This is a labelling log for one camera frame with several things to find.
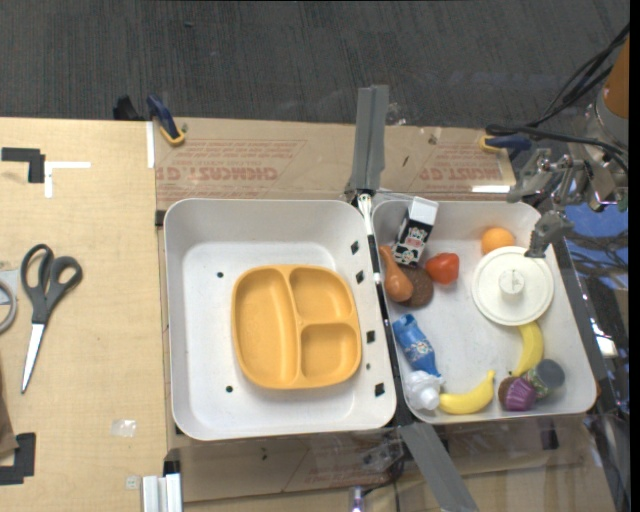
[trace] scissors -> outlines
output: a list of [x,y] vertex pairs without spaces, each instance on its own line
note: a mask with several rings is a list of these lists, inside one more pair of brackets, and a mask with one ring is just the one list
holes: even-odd
[[[30,286],[27,282],[27,271],[31,260],[40,251],[44,251],[44,256],[38,269],[38,283],[35,286]],[[73,269],[73,275],[63,283],[60,281],[60,277],[69,268]],[[42,334],[49,321],[49,316],[60,299],[81,281],[82,267],[71,256],[54,258],[53,251],[49,246],[38,244],[32,247],[22,260],[20,277],[22,278],[22,286],[24,286],[33,305],[31,339],[22,376],[22,393],[24,393],[36,363]]]
[[18,302],[16,300],[16,296],[5,280],[0,277],[0,290],[2,290],[7,297],[9,297],[9,313],[4,317],[4,319],[0,320],[0,334],[6,331],[9,326],[13,323],[13,320],[16,317],[16,310],[18,309]]

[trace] black scissor handle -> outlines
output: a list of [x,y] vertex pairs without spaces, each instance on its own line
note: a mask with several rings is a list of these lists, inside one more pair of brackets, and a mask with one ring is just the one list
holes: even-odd
[[[67,279],[64,283],[60,281],[62,273],[71,268],[74,270],[73,275]],[[51,264],[51,282],[49,283],[49,289],[46,294],[46,303],[49,313],[53,311],[58,301],[69,290],[78,285],[82,280],[82,267],[71,256],[61,256],[53,260]]]
[[[31,260],[39,251],[44,251],[44,256],[38,269],[38,283],[35,286],[30,286],[27,281],[27,272]],[[60,277],[67,268],[71,268],[75,272],[63,283],[60,281]],[[64,294],[82,279],[82,267],[71,256],[54,258],[53,251],[47,244],[38,244],[32,247],[22,260],[20,277],[22,286],[24,286],[33,305],[31,321],[36,324],[45,324],[49,319],[49,314]]]
[[[40,267],[38,268],[38,282],[35,286],[31,286],[29,285],[29,282],[27,280],[27,272],[29,271],[31,260],[39,251],[44,251],[44,256],[42,257],[42,261],[40,261]],[[38,244],[29,249],[29,252],[25,254],[22,260],[22,265],[20,266],[20,278],[22,280],[22,286],[24,286],[24,289],[26,290],[27,295],[31,300],[31,304],[33,305],[33,317],[31,320],[34,323],[43,324],[47,321],[47,317],[49,316],[45,291],[47,281],[49,279],[52,260],[53,251],[51,250],[51,248],[47,244]]]

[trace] white tray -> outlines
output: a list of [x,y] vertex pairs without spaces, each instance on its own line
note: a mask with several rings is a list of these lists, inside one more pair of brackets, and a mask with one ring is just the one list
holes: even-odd
[[[390,245],[395,241],[409,204],[410,200],[393,199],[375,207],[373,224],[379,245]],[[423,421],[453,424],[573,414],[584,412],[593,405],[596,399],[595,379],[552,246],[547,249],[545,260],[553,275],[554,296],[538,323],[545,340],[544,356],[555,359],[562,366],[566,374],[565,383],[529,411],[505,411],[498,402],[498,385],[516,365],[522,338],[517,327],[500,326],[484,317],[473,301],[471,283],[473,272],[482,258],[480,240],[487,228],[501,226],[515,235],[516,245],[527,247],[531,230],[539,218],[540,214],[524,203],[440,202],[423,260],[439,252],[457,253],[460,257],[458,280],[446,287],[434,283],[432,301],[419,309],[406,308],[387,300],[390,320],[393,322],[405,313],[413,313],[433,345],[438,370],[446,380],[448,392],[470,390],[484,378],[487,370],[493,369],[496,371],[495,397],[489,406],[476,414],[450,415],[439,409],[411,408]],[[397,352],[401,375],[405,376],[411,367],[402,351]]]
[[[393,377],[367,233],[354,207],[186,199],[169,208],[164,226],[171,402],[185,434],[212,441],[368,430],[389,422],[396,408]],[[347,381],[272,390],[242,373],[231,337],[233,285],[246,270],[273,264],[324,266],[351,287],[363,341],[362,363]],[[367,341],[369,332],[374,341]]]

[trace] blue package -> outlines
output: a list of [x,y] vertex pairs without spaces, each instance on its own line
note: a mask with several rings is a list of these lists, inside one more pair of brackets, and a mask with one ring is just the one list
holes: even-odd
[[441,377],[436,367],[436,353],[425,334],[418,327],[412,314],[402,315],[393,322],[393,334],[396,341],[415,370],[422,370],[436,377]]

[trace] clamp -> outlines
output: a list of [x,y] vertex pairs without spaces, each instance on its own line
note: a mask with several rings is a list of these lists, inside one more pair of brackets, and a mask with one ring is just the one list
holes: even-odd
[[501,137],[483,135],[478,139],[478,146],[486,153],[497,153],[502,148],[513,149],[520,152],[531,149],[531,141],[519,135],[505,135]]
[[162,100],[155,94],[147,97],[149,116],[154,116],[160,121],[160,133],[172,146],[179,146],[184,142],[184,132],[176,126],[169,109],[162,103]]

